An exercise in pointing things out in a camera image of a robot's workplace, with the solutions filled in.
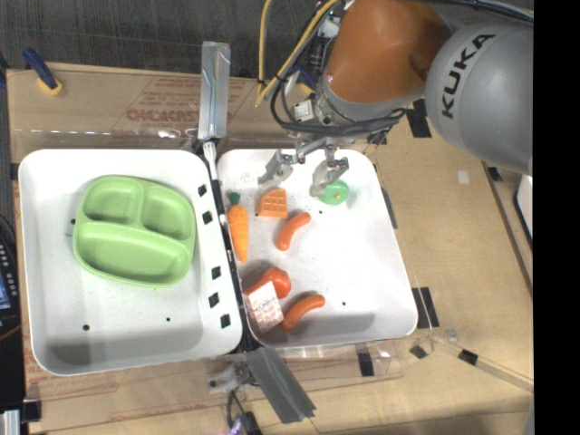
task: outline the green bowl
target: green bowl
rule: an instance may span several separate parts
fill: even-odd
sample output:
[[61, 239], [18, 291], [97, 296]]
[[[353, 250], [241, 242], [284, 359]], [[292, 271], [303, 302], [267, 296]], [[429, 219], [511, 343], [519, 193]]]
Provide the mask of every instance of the green bowl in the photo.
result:
[[97, 276], [165, 286], [188, 272], [195, 241], [195, 212], [184, 195], [144, 179], [103, 176], [82, 197], [72, 246]]

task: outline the green round object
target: green round object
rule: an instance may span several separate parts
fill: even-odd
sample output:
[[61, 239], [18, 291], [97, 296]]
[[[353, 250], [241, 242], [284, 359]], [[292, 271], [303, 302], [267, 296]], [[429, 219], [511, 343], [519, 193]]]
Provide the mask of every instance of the green round object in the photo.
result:
[[348, 198], [349, 189], [346, 182], [337, 180], [330, 184], [320, 196], [320, 199], [327, 205], [340, 205]]

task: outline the toy sausage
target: toy sausage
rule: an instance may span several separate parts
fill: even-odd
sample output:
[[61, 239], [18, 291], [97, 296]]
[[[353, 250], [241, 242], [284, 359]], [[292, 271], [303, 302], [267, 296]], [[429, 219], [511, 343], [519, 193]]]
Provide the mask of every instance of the toy sausage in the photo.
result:
[[248, 289], [244, 290], [244, 295], [251, 295], [259, 288], [263, 287], [268, 282], [274, 284], [275, 294], [278, 299], [286, 298], [290, 293], [292, 288], [292, 283], [290, 282], [290, 277], [286, 271], [278, 267], [270, 267], [264, 272], [260, 280], [257, 281], [255, 285], [252, 285]]
[[322, 295], [310, 295], [298, 303], [293, 304], [284, 315], [284, 321], [280, 324], [286, 332], [292, 332], [302, 316], [316, 308], [321, 308], [326, 303]]
[[291, 217], [282, 227], [280, 234], [278, 234], [278, 239], [275, 245], [279, 250], [286, 251], [290, 247], [290, 242], [296, 230], [300, 227], [305, 226], [310, 222], [310, 214], [303, 212], [298, 213], [294, 217]]

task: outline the yellow cable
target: yellow cable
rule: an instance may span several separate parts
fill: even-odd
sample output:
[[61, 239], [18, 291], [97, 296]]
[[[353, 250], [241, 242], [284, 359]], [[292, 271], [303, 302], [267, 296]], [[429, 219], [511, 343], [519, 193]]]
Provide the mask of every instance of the yellow cable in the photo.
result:
[[[266, 16], [269, 6], [272, 4], [272, 0], [266, 0], [264, 3], [264, 8], [262, 10], [262, 18], [260, 20], [260, 39], [259, 39], [259, 65], [258, 65], [258, 79], [264, 80], [264, 52], [266, 44]], [[262, 85], [258, 84], [257, 94], [258, 96], [262, 92]]]
[[[321, 16], [324, 16], [326, 14], [326, 12], [329, 11], [339, 1], [340, 0], [326, 0], [323, 3], [323, 5], [318, 8], [314, 18], [312, 19], [310, 24], [304, 30], [304, 33], [303, 33], [302, 37], [300, 38], [300, 40], [298, 41], [298, 43], [296, 44], [294, 50], [292, 51], [290, 56], [288, 56], [285, 63], [282, 65], [282, 67], [276, 73], [276, 77], [280, 77], [282, 75], [282, 73], [286, 70], [286, 68], [288, 67], [288, 65], [290, 64], [292, 59], [295, 57], [295, 55], [303, 49], [302, 45], [305, 43], [305, 41], [308, 39], [308, 37], [310, 36], [312, 31], [315, 29], [316, 25], [318, 24], [319, 20], [321, 19]], [[533, 12], [530, 10], [526, 10], [526, 12], [531, 14], [531, 15], [533, 14]], [[260, 59], [262, 58], [262, 56], [263, 56], [263, 52], [260, 51]], [[274, 89], [276, 82], [277, 82], [276, 77], [274, 79], [272, 79], [264, 88], [258, 89], [256, 107], [259, 106], [260, 103], [264, 100], [264, 98]]]

